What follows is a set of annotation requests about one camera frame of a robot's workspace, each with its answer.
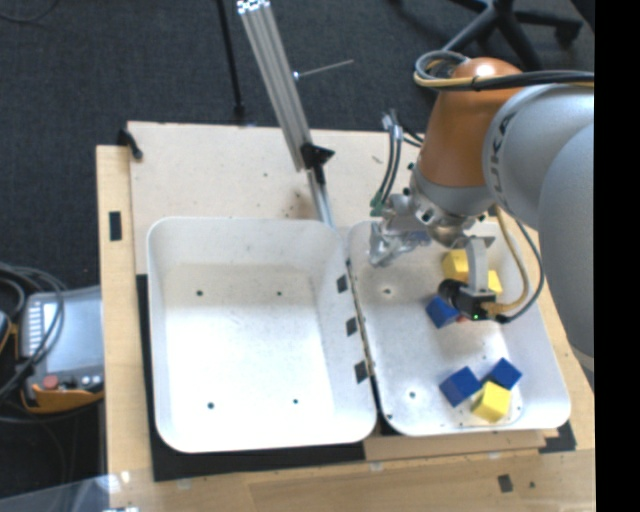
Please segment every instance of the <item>chair leg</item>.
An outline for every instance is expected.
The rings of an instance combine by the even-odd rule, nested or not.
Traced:
[[[581,20],[550,16],[534,11],[515,11],[515,16],[520,23],[554,27],[556,39],[563,46],[569,46],[578,37],[580,29],[584,25]]]
[[[489,4],[491,4],[491,0],[450,0],[454,4],[458,4],[466,9],[471,11],[475,11],[480,13],[484,11]]]
[[[486,37],[487,33],[496,27],[498,22],[498,13],[495,9],[487,7],[478,16],[459,32],[453,39],[446,43],[442,49],[459,51],[474,40]]]
[[[498,19],[498,28],[529,71],[543,69],[538,53],[513,13],[501,13]]]

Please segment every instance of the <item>blue cube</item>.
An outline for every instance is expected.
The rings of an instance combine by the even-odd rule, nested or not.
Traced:
[[[427,314],[438,329],[454,323],[460,316],[460,311],[449,306],[449,304],[442,300],[438,295],[431,299],[431,302],[427,304],[426,309]]]
[[[483,380],[490,380],[505,389],[511,389],[520,377],[522,372],[502,357]]]
[[[440,384],[440,391],[447,397],[452,407],[482,389],[482,384],[468,366],[450,375]]]

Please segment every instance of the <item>black bracket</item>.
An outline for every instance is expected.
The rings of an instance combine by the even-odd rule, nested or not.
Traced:
[[[336,152],[331,149],[314,146],[309,142],[305,142],[300,150],[302,151],[304,166],[307,169],[313,169],[316,181],[320,185],[325,185],[327,181],[324,177],[324,170],[322,169],[322,166],[326,164],[329,161],[329,158],[335,155]]]
[[[136,139],[133,138],[131,132],[126,128],[120,128],[118,132],[118,146],[129,146],[131,148],[131,154],[136,160],[142,158],[142,150],[138,147]]]

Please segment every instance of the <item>metal pole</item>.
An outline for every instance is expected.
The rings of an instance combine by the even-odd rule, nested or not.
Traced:
[[[271,3],[268,0],[238,0],[237,7],[294,166],[298,171],[305,169],[302,146],[313,144],[313,141]],[[324,183],[318,183],[315,173],[309,169],[307,176],[319,219],[335,227]]]
[[[231,86],[233,87],[233,97],[236,105],[234,111],[236,115],[244,114],[244,104],[242,103],[242,94],[240,92],[240,83],[238,81],[238,71],[236,69],[236,59],[233,54],[233,46],[231,43],[231,34],[229,33],[229,25],[227,23],[227,13],[224,9],[224,0],[216,0],[218,4],[218,16],[220,17],[220,27],[222,28],[222,36],[224,37],[224,46],[227,53],[227,62],[229,64],[229,73],[231,74]]]

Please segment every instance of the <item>white tray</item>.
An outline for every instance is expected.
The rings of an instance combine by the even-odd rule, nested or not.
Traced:
[[[376,409],[360,332],[347,328],[356,308],[334,230],[170,217],[150,229],[147,263],[155,419],[169,446],[221,452],[369,435]]]
[[[506,325],[467,321],[438,329],[425,308],[444,279],[441,261],[448,249],[434,242],[374,269],[368,260],[370,232],[370,222],[357,224],[347,246],[381,412],[395,430],[429,436],[547,429],[569,418],[569,394],[537,304]],[[469,234],[495,237],[487,256],[504,289],[499,300],[517,298],[522,282],[499,226],[476,224]],[[481,379],[501,357],[523,374],[505,417],[489,423],[471,412],[469,400],[450,405],[438,387],[443,380],[464,366]]]

